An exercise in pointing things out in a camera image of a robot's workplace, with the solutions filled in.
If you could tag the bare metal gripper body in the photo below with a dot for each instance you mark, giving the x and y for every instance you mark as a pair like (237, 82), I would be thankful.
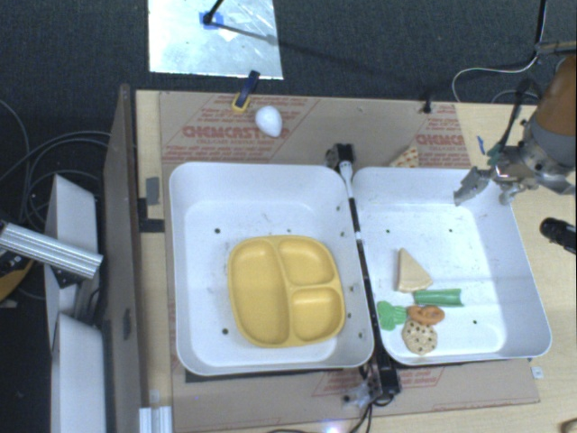
(525, 169)

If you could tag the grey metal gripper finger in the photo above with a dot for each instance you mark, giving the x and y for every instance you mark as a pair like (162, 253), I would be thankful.
(508, 194)
(471, 185)

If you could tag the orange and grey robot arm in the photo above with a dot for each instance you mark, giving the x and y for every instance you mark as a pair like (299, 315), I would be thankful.
(559, 106)

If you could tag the white plastic tray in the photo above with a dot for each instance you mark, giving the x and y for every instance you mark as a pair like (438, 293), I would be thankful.
(478, 251)
(252, 201)

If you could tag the toy pizza slice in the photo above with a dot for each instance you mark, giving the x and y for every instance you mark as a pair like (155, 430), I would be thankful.
(407, 157)

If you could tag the tan bread wedge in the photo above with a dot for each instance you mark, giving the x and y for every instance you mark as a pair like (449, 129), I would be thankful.
(409, 273)

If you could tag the green celery stick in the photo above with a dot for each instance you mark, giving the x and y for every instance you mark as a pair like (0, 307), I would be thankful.
(439, 297)

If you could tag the thin black and white rod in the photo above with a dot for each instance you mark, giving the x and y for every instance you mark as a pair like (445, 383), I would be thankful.
(356, 223)

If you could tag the orange pretzel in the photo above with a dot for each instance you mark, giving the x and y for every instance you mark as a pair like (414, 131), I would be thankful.
(426, 315)

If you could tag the green broccoli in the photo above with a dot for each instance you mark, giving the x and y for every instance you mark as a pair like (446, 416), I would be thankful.
(388, 316)

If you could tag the tan biscuit with dark dots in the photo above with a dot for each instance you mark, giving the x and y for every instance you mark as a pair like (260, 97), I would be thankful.
(419, 338)

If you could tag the white egg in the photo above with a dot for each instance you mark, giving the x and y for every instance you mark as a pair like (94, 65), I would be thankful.
(269, 121)

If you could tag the yellow divided plate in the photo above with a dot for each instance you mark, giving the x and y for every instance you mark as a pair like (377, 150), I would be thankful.
(259, 287)

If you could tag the brown cardboard board red print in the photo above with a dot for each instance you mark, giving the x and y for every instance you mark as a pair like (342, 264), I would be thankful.
(252, 399)

